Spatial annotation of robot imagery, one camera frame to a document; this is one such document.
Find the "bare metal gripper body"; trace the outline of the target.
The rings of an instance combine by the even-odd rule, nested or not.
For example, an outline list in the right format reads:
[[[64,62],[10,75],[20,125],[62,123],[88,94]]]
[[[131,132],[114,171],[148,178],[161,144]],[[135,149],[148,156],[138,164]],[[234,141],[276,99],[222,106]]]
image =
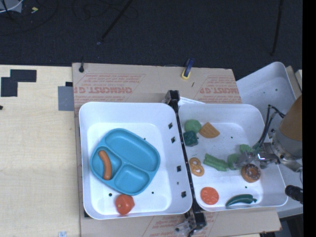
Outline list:
[[[293,172],[303,170],[303,165],[298,162],[302,158],[302,150],[287,149],[280,142],[256,143],[254,145],[256,159],[265,168],[269,163],[282,164]]]

